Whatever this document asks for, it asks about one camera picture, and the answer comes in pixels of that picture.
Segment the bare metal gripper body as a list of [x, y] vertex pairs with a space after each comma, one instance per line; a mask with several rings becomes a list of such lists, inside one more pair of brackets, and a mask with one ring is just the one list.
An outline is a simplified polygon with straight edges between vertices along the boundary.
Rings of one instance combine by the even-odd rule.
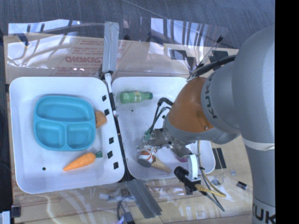
[[154, 129], [147, 135], [147, 144], [157, 148], [169, 148], [179, 159], [192, 155], [187, 143], [175, 139], [166, 128]]

